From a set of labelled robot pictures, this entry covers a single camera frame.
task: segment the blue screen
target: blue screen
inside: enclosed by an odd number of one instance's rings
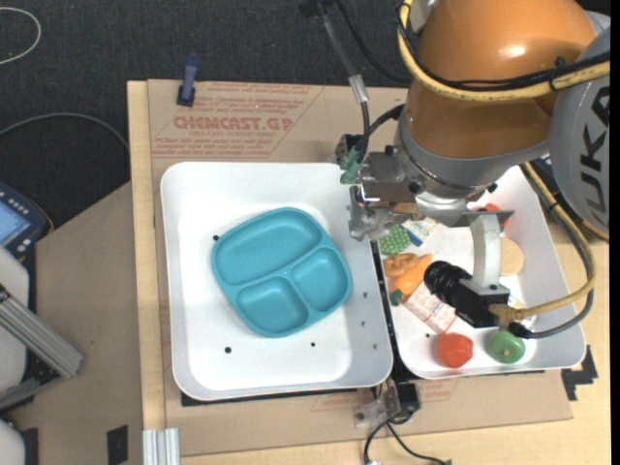
[[[26,219],[0,201],[0,244],[6,245],[28,226]]]

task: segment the green pepper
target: green pepper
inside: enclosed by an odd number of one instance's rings
[[[488,353],[501,363],[517,363],[525,355],[525,342],[506,330],[498,330],[489,339]]]

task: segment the wooden edge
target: wooden edge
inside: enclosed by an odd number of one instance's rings
[[[153,215],[153,179],[146,81],[128,81],[129,143],[133,186],[139,359],[144,429],[166,428],[164,365]]]

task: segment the white tray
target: white tray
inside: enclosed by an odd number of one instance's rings
[[[370,243],[349,236],[349,187],[334,164],[183,162],[161,193],[170,289],[172,371],[199,400],[375,386],[392,366]],[[214,235],[283,206],[308,212],[353,275],[349,299],[284,338],[235,313],[210,267]]]
[[[504,236],[515,241],[525,255],[522,270],[500,283],[511,290],[511,296],[528,307],[546,303],[568,293],[562,270],[544,220],[539,199],[519,168],[509,170],[498,180],[498,188],[473,206],[494,203],[502,210],[514,210],[505,225]],[[474,247],[469,228],[439,227],[420,247],[412,245],[406,252],[432,253],[433,260],[443,260],[473,272]],[[578,365],[585,356],[585,340],[580,325],[550,337],[526,340],[525,356],[516,364],[498,363],[485,349],[488,337],[496,328],[475,329],[457,319],[449,328],[474,341],[474,356],[458,369],[440,364],[435,345],[438,335],[403,306],[391,306],[398,350],[407,368],[423,379],[475,376],[566,368]],[[536,318],[533,330],[547,330],[574,317],[572,305],[553,310]]]

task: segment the blue clip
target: blue clip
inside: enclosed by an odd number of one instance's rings
[[[198,71],[198,56],[191,53],[185,59],[185,72],[183,73],[183,84],[178,88],[178,96],[176,103],[184,107],[191,107],[194,104],[194,94],[196,88],[194,81],[196,80],[196,72]]]

